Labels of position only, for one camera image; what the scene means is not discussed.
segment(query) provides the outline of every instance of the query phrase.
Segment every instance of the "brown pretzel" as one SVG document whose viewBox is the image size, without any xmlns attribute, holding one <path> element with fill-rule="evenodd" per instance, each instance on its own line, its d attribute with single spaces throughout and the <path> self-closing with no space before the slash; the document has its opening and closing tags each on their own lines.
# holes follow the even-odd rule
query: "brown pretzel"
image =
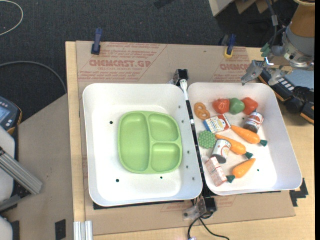
<svg viewBox="0 0 320 240">
<path fill-rule="evenodd" d="M 195 115 L 203 121 L 211 117 L 210 112 L 207 110 L 206 106 L 201 102 L 198 102 L 194 105 L 194 112 Z"/>
</svg>

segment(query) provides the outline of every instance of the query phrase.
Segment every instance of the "orange carrot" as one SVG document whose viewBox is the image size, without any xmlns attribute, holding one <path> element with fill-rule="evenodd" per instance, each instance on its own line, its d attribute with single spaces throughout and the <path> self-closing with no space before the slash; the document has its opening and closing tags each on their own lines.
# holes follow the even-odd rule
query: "orange carrot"
<svg viewBox="0 0 320 240">
<path fill-rule="evenodd" d="M 235 154 L 237 154 L 237 155 L 245 155 L 248 159 L 250 159 L 253 156 L 253 154 L 247 152 L 246 146 L 243 145 L 242 143 L 240 143 L 240 142 L 238 142 L 238 141 L 236 141 L 234 139 L 219 135 L 219 134 L 215 134 L 215 137 L 217 139 L 223 139 L 223 140 L 226 140 L 226 141 L 230 142 L 231 143 L 230 150 L 232 152 L 234 152 Z"/>
<path fill-rule="evenodd" d="M 240 179 L 243 176 L 245 176 L 247 174 L 247 172 L 251 169 L 251 167 L 254 165 L 254 163 L 256 162 L 255 158 L 251 158 L 239 165 L 237 165 L 233 170 L 232 170 L 232 175 L 227 176 L 227 179 L 230 183 L 232 183 L 232 181 L 234 179 Z"/>
<path fill-rule="evenodd" d="M 256 134 L 253 131 L 250 131 L 248 129 L 244 129 L 235 125 L 231 125 L 231 129 L 238 134 L 241 138 L 246 140 L 247 142 L 251 144 L 258 144 L 260 143 L 262 146 L 266 146 L 268 142 L 266 140 L 261 140 L 259 135 Z"/>
</svg>

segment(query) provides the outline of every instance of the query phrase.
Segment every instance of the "toy can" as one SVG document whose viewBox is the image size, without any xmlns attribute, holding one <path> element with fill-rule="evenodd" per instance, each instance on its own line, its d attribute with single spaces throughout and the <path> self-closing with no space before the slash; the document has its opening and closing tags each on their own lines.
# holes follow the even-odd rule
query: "toy can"
<svg viewBox="0 0 320 240">
<path fill-rule="evenodd" d="M 258 112 L 253 112 L 246 120 L 243 128 L 257 133 L 263 122 L 264 116 Z"/>
<path fill-rule="evenodd" d="M 225 139 L 218 139 L 215 143 L 212 157 L 216 157 L 220 164 L 227 162 L 228 154 L 231 148 L 231 143 Z"/>
</svg>

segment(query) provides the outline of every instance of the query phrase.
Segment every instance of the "toy tomato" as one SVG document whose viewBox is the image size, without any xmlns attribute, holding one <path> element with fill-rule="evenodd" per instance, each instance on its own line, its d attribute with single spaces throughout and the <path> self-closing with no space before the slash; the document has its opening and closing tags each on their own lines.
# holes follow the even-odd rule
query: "toy tomato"
<svg viewBox="0 0 320 240">
<path fill-rule="evenodd" d="M 212 103 L 212 107 L 219 114 L 227 113 L 230 109 L 230 100 L 228 98 L 217 99 Z"/>
<path fill-rule="evenodd" d="M 253 100 L 252 98 L 249 98 L 249 97 L 244 98 L 242 100 L 242 102 L 245 105 L 243 113 L 245 113 L 248 116 L 250 116 L 251 113 L 254 112 L 259 105 L 255 100 Z"/>
</svg>

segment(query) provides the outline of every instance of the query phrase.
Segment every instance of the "blue clamp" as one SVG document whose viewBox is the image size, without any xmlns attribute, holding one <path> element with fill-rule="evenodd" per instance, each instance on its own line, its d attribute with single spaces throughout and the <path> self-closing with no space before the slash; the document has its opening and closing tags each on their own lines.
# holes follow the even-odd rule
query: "blue clamp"
<svg viewBox="0 0 320 240">
<path fill-rule="evenodd" d="M 102 29 L 101 28 L 97 28 L 96 31 L 95 31 L 94 44 L 92 45 L 91 54 L 94 54 L 94 55 L 99 55 L 100 54 L 101 36 L 102 36 Z"/>
<path fill-rule="evenodd" d="M 236 44 L 236 35 L 232 34 L 229 38 L 228 46 L 225 48 L 224 56 L 231 59 L 234 53 L 234 46 Z"/>
</svg>

